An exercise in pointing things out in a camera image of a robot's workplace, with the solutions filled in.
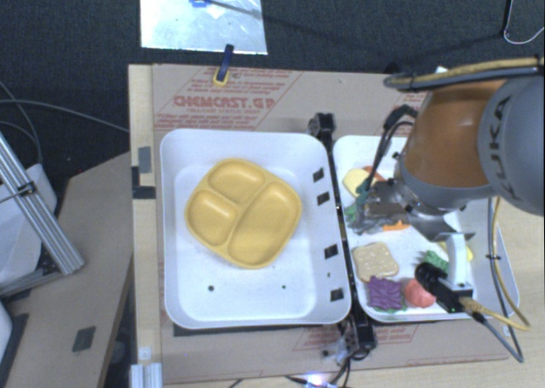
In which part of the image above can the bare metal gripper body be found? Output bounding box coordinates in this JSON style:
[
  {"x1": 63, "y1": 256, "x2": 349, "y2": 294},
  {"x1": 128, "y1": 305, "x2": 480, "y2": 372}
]
[{"x1": 368, "y1": 181, "x2": 476, "y2": 243}]

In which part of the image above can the green toy broccoli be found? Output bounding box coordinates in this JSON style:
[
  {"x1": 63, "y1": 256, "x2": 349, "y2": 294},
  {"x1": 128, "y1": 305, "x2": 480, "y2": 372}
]
[{"x1": 343, "y1": 203, "x2": 363, "y2": 226}]

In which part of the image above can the yellow toy cheese slice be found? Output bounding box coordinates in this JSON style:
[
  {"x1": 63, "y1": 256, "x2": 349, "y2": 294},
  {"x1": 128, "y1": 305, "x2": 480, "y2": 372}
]
[{"x1": 342, "y1": 168, "x2": 376, "y2": 198}]

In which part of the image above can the thin black rod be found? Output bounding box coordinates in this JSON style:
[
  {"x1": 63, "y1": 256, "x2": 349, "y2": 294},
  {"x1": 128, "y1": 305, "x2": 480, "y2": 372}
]
[{"x1": 319, "y1": 130, "x2": 372, "y2": 336}]

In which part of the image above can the tan toy bread slice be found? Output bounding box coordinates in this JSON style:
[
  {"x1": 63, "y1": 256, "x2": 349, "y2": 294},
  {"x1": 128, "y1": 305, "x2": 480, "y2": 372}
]
[{"x1": 351, "y1": 242, "x2": 401, "y2": 284}]

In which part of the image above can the white plastic tray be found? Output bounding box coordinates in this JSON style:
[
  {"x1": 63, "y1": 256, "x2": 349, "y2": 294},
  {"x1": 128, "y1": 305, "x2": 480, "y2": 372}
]
[
  {"x1": 331, "y1": 134, "x2": 521, "y2": 324},
  {"x1": 159, "y1": 128, "x2": 353, "y2": 331}
]

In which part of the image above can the green toy lettuce leaf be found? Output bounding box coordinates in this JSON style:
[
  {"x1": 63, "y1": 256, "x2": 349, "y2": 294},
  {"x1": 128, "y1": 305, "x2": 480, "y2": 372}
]
[{"x1": 422, "y1": 249, "x2": 450, "y2": 273}]

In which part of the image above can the purple toy lettuce leaf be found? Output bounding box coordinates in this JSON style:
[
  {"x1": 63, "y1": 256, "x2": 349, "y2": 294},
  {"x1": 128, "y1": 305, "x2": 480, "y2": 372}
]
[{"x1": 367, "y1": 275, "x2": 406, "y2": 315}]

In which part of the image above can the red toy tomato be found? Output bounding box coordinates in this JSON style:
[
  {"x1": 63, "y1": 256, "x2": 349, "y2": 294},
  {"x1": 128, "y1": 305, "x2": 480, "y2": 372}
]
[{"x1": 403, "y1": 278, "x2": 438, "y2": 308}]

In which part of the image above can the yellow divided plate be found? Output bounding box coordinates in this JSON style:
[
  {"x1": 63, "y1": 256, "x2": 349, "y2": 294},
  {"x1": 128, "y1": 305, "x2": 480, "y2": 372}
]
[{"x1": 184, "y1": 157, "x2": 304, "y2": 271}]

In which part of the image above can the brown cardboard board red print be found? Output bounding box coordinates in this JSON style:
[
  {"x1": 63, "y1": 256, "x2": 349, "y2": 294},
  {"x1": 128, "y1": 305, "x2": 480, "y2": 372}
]
[{"x1": 151, "y1": 63, "x2": 512, "y2": 384}]

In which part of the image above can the black cylinder on white bracket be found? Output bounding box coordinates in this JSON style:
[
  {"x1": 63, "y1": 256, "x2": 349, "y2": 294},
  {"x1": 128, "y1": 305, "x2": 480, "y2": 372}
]
[{"x1": 415, "y1": 232, "x2": 476, "y2": 315}]

